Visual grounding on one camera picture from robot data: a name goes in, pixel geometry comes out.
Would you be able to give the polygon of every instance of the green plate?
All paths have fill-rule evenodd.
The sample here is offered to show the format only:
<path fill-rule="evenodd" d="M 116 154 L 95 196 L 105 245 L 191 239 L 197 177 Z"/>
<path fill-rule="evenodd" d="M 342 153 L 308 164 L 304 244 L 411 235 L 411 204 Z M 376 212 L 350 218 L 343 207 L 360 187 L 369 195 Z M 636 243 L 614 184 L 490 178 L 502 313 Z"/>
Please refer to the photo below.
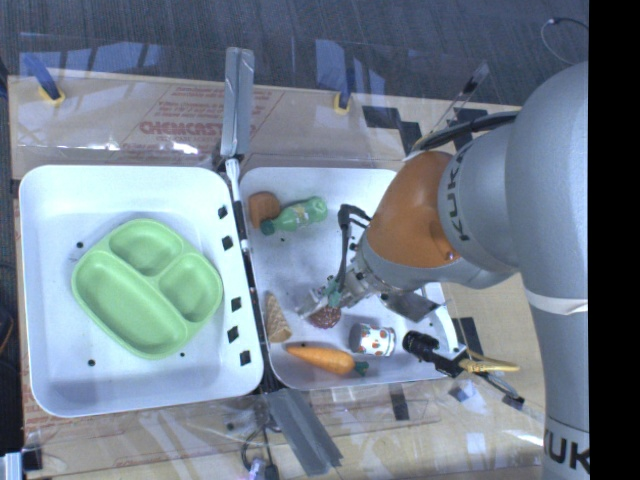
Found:
<path fill-rule="evenodd" d="M 223 296 L 216 268 L 153 219 L 129 221 L 89 249 L 73 271 L 71 287 L 98 326 L 147 359 L 183 347 Z"/>

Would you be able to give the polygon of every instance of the toy bottle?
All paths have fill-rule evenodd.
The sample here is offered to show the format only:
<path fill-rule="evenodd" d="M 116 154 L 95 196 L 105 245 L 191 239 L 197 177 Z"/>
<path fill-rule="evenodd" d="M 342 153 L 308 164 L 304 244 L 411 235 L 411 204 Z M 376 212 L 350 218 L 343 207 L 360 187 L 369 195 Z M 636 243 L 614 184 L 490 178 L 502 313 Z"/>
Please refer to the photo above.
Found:
<path fill-rule="evenodd" d="M 267 219 L 260 223 L 260 230 L 265 235 L 273 235 L 276 230 L 296 231 L 314 222 L 327 218 L 327 203 L 320 197 L 312 197 L 301 203 L 287 206 L 275 219 Z"/>

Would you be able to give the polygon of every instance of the bottle cap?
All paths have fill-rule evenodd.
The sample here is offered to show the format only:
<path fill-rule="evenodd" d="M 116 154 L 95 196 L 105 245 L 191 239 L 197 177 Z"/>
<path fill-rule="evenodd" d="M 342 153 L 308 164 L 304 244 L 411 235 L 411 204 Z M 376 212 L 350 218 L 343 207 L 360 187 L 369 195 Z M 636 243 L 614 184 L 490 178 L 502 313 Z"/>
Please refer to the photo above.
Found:
<path fill-rule="evenodd" d="M 263 220 L 260 223 L 260 231 L 264 235 L 273 235 L 276 232 L 276 227 L 273 225 L 272 220 Z"/>

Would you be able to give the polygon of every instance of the gray carpet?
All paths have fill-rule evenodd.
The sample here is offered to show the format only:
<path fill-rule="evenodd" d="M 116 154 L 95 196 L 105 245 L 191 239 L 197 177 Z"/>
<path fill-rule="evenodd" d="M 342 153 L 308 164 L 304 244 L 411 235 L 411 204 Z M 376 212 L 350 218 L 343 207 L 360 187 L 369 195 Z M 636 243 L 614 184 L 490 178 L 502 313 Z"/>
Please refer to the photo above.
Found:
<path fill-rule="evenodd" d="M 521 105 L 568 65 L 542 41 L 552 17 L 588 24 L 589 0 L 0 0 L 0 57 L 19 73 L 20 52 L 42 38 L 33 34 L 44 34 L 44 45 L 61 36 L 69 48 L 170 45 L 171 75 L 219 79 L 223 66 L 208 52 L 240 46 L 256 53 L 256 83 L 317 88 L 316 40 L 326 39 L 393 79 L 390 94 L 450 99 L 484 60 L 491 75 L 474 100 Z M 565 60 L 587 59 L 584 27 L 559 23 L 545 37 Z M 0 103 L 0 303 L 15 315 L 9 123 Z M 14 334 L 0 358 L 0 455 L 21 444 L 18 358 Z"/>

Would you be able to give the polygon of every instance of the hole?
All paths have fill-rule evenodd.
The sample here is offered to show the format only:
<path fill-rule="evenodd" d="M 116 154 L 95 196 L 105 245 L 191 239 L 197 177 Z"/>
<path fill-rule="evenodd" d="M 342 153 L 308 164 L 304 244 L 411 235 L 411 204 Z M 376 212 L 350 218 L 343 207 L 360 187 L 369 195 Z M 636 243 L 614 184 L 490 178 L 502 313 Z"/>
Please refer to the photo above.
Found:
<path fill-rule="evenodd" d="M 229 343 L 233 343 L 240 334 L 238 333 L 238 326 L 232 327 L 227 331 L 227 338 L 229 339 Z"/>
<path fill-rule="evenodd" d="M 245 350 L 240 354 L 240 366 L 244 366 L 251 362 L 251 352 Z"/>
<path fill-rule="evenodd" d="M 225 251 L 233 247 L 233 240 L 231 240 L 230 236 L 225 236 L 222 239 L 222 247 L 224 247 Z"/>

